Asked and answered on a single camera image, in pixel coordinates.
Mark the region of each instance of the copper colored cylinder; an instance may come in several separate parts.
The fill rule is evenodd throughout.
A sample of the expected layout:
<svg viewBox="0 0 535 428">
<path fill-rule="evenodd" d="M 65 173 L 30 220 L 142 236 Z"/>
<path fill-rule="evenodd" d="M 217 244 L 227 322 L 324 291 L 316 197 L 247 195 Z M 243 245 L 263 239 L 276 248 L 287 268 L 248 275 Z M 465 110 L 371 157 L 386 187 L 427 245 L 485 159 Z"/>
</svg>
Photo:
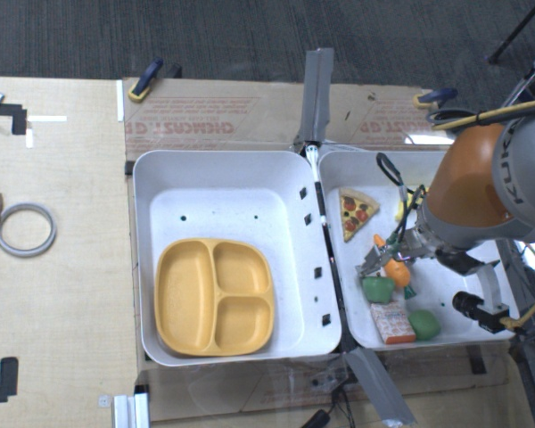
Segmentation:
<svg viewBox="0 0 535 428">
<path fill-rule="evenodd" d="M 449 147 L 426 201 L 438 219 L 457 226 L 497 226 L 513 217 L 498 198 L 491 159 L 503 126 L 465 129 Z"/>
</svg>

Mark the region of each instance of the dark background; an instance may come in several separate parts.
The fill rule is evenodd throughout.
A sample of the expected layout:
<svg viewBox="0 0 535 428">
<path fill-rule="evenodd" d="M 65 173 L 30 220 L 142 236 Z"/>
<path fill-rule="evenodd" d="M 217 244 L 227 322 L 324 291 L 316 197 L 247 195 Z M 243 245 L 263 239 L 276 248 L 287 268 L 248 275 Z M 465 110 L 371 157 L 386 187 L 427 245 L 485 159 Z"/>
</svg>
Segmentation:
<svg viewBox="0 0 535 428">
<path fill-rule="evenodd" d="M 333 82 L 454 87 L 499 107 L 535 60 L 535 0 L 0 0 L 0 76 L 116 79 L 155 56 L 160 77 L 303 82 L 305 52 L 335 49 Z"/>
</svg>

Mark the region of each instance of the yellow cable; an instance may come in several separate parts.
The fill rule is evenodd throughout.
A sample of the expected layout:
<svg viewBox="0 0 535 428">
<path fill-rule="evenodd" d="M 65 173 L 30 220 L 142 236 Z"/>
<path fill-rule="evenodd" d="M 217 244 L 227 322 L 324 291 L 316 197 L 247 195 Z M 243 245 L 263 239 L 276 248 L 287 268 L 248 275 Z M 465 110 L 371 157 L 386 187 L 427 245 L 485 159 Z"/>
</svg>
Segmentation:
<svg viewBox="0 0 535 428">
<path fill-rule="evenodd" d="M 506 114 L 508 112 L 529 110 L 531 108 L 535 108 L 535 101 L 513 104 L 511 106 L 507 106 L 506 108 L 499 108 L 493 111 L 482 112 L 481 114 L 477 116 L 470 116 L 467 118 L 454 120 L 453 122 L 447 122 L 445 124 L 435 125 L 432 127 L 432 129 L 433 130 L 450 130 L 451 128 L 462 127 L 463 125 L 467 125 L 467 124 L 473 124 L 478 119 L 482 120 L 482 119 L 494 118 L 494 117 L 500 116 L 501 114 Z"/>
<path fill-rule="evenodd" d="M 525 313 L 524 316 L 519 317 L 517 319 L 511 318 L 511 317 L 501 317 L 499 319 L 499 322 L 501 325 L 503 325 L 507 330 L 514 331 L 515 328 L 521 328 L 525 322 L 527 322 L 531 316 L 535 314 L 535 303 L 531 308 Z"/>
</svg>

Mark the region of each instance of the black fabric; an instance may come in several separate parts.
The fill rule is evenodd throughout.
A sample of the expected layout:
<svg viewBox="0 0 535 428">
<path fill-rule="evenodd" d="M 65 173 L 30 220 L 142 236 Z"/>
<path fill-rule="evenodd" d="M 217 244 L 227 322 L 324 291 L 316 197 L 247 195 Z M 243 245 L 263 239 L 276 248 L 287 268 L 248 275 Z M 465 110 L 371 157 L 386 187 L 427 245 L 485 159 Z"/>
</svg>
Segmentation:
<svg viewBox="0 0 535 428">
<path fill-rule="evenodd" d="M 334 83 L 454 87 L 502 104 L 535 60 L 535 0 L 0 0 L 0 76 L 138 77 L 160 56 L 184 78 L 302 82 L 333 47 Z"/>
</svg>

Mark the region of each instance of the white plastic tray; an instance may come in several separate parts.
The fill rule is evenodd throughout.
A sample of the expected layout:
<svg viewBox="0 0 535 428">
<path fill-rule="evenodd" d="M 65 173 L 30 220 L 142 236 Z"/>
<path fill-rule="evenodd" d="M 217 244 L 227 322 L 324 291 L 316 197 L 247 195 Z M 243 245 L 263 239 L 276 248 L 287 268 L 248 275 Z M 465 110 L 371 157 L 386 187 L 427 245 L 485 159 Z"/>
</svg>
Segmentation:
<svg viewBox="0 0 535 428">
<path fill-rule="evenodd" d="M 154 151 L 138 159 L 133 179 L 141 336 L 150 358 L 187 366 L 316 356 L 336 348 L 342 328 L 314 180 L 304 159 L 285 151 Z M 266 257 L 275 320 L 270 340 L 257 352 L 193 357 L 176 353 L 159 337 L 153 300 L 159 256 L 174 241 L 195 237 L 242 241 Z"/>
<path fill-rule="evenodd" d="M 444 152 L 386 152 L 409 186 L 432 181 Z M 399 203 L 398 188 L 382 173 L 376 161 L 376 152 L 337 151 L 325 154 L 319 163 L 321 181 L 325 196 L 327 220 L 341 279 L 342 294 L 347 311 L 349 329 L 355 340 L 364 347 L 375 350 L 415 348 L 463 342 L 485 342 L 504 340 L 512 333 L 503 331 L 489 333 L 477 322 L 464 317 L 452 307 L 456 292 L 466 291 L 482 297 L 482 287 L 476 275 L 463 277 L 443 267 L 435 259 L 421 259 L 411 268 L 410 285 L 417 295 L 404 301 L 403 291 L 398 289 L 393 299 L 403 300 L 407 312 L 429 309 L 441 323 L 441 333 L 427 342 L 410 342 L 386 345 L 381 339 L 371 317 L 369 303 L 357 277 L 356 265 L 362 264 L 373 245 L 373 235 L 384 239 L 397 223 L 394 219 Z M 339 189 L 350 187 L 361 190 L 380 203 L 378 213 L 357 234 L 345 243 L 342 239 Z M 416 214 L 408 218 L 407 227 L 414 225 Z M 468 252 L 482 261 L 500 259 L 494 242 L 487 242 Z M 502 301 L 509 305 L 510 316 L 519 317 L 514 296 L 501 263 L 496 267 Z"/>
</svg>

